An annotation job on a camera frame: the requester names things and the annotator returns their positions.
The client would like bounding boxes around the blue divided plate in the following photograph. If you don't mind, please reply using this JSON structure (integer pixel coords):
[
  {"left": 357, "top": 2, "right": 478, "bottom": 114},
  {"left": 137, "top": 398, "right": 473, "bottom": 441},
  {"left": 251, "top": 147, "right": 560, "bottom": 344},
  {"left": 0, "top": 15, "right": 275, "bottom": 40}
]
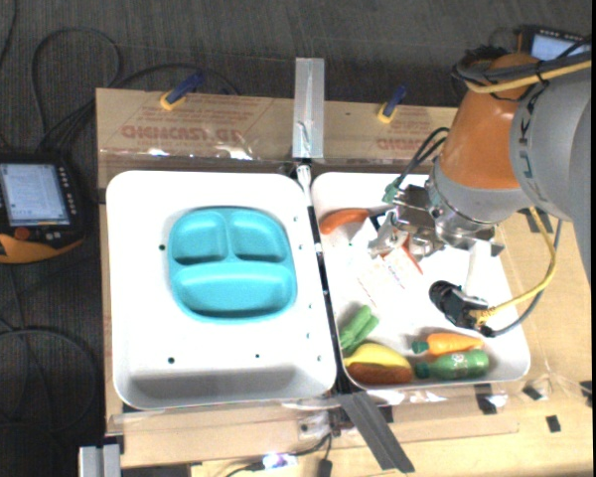
[{"left": 166, "top": 206, "right": 299, "bottom": 324}]

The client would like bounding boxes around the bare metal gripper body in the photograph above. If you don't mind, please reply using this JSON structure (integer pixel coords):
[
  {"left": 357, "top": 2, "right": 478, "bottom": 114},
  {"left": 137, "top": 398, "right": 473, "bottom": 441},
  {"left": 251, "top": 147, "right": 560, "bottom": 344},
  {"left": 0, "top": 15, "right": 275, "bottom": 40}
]
[{"left": 387, "top": 183, "right": 507, "bottom": 260}]

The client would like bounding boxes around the orange carrot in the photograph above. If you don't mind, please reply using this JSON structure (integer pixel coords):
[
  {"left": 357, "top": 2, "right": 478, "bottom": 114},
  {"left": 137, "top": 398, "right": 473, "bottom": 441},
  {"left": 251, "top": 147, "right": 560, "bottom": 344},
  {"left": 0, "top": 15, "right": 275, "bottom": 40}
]
[{"left": 410, "top": 332, "right": 485, "bottom": 357}]

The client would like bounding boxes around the green plastic bottle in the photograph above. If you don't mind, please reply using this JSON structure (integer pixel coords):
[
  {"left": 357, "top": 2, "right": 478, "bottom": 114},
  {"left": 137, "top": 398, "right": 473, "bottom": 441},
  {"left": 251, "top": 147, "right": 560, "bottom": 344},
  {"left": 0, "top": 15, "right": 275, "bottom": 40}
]
[{"left": 414, "top": 349, "right": 491, "bottom": 382}]

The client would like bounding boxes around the white and orange carton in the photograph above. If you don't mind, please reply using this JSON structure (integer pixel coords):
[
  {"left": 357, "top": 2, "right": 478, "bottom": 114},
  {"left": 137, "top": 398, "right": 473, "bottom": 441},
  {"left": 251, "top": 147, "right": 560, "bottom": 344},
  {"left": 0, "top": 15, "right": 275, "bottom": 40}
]
[{"left": 350, "top": 232, "right": 424, "bottom": 308}]

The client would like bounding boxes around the green toy pea pod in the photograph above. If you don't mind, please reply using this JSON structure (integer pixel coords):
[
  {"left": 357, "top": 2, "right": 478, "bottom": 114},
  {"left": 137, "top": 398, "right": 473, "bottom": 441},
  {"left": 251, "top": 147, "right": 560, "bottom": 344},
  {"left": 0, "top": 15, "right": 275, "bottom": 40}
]
[{"left": 338, "top": 305, "right": 380, "bottom": 353}]

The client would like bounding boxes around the brown toy bread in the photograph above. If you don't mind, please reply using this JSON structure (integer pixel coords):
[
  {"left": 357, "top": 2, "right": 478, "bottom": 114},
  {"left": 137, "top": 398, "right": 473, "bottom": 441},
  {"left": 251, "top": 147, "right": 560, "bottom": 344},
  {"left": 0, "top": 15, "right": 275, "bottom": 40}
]
[{"left": 347, "top": 362, "right": 414, "bottom": 387}]

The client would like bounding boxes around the black cylinder on white bracket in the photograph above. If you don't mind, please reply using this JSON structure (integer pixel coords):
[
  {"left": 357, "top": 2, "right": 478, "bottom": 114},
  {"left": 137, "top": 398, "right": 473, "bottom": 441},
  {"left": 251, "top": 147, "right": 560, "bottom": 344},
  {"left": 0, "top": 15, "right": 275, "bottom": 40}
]
[{"left": 428, "top": 238, "right": 491, "bottom": 331}]

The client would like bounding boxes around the yellow banana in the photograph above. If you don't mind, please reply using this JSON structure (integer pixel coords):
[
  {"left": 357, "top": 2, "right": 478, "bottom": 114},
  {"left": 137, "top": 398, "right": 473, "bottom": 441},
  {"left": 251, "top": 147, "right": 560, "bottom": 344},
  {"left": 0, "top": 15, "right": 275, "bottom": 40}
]
[{"left": 342, "top": 342, "right": 412, "bottom": 372}]

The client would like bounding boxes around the orange toy sausage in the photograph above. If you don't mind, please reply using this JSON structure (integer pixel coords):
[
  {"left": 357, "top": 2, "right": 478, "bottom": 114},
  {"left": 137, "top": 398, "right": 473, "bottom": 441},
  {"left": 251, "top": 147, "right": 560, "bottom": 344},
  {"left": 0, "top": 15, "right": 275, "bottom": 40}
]
[{"left": 318, "top": 208, "right": 372, "bottom": 236}]

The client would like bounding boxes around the brown cardboard board red print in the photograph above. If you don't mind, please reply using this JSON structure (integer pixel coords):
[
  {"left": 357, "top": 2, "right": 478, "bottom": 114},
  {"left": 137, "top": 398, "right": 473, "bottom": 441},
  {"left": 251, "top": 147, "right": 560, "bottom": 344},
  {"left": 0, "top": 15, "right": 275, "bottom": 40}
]
[{"left": 94, "top": 86, "right": 593, "bottom": 469}]

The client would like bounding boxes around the white plastic tray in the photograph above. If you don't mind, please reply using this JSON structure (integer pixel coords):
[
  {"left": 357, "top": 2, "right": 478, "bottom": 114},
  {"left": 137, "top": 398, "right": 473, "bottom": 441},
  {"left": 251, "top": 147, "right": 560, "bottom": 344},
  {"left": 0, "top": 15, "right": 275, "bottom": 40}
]
[
  {"left": 310, "top": 171, "right": 531, "bottom": 394},
  {"left": 104, "top": 169, "right": 339, "bottom": 411}
]

